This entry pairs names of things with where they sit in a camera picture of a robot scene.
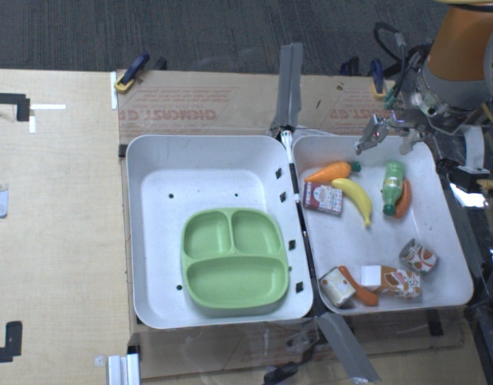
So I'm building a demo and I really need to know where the orange and white carton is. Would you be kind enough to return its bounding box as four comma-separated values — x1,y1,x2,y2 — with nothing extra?
360,264,422,300

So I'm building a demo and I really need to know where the yellow banana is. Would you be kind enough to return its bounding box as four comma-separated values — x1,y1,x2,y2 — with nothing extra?
330,177,374,229

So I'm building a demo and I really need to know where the white can with orange print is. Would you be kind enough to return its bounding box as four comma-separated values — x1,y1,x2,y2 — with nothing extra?
398,237,439,276

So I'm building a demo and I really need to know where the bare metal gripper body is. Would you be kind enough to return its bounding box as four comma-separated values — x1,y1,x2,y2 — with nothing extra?
389,77,487,136

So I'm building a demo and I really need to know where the brown cardboard board red print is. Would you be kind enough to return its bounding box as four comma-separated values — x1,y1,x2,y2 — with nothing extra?
116,69,478,380

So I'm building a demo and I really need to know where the green divided plate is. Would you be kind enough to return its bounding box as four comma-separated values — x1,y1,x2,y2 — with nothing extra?
180,207,291,311

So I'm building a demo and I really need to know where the white and yellow can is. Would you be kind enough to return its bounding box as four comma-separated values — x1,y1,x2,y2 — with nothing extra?
318,266,358,309

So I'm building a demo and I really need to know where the white plastic tray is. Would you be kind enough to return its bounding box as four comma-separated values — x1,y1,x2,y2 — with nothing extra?
291,134,475,317
125,134,315,330

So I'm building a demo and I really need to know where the orange carrot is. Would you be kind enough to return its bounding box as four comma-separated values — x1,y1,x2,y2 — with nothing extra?
304,160,362,185

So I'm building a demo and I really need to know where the red and white carton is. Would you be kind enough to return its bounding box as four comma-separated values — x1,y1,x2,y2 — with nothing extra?
301,181,345,217

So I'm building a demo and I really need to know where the green plastic bottle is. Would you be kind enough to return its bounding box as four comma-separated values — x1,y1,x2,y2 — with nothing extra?
382,160,406,217

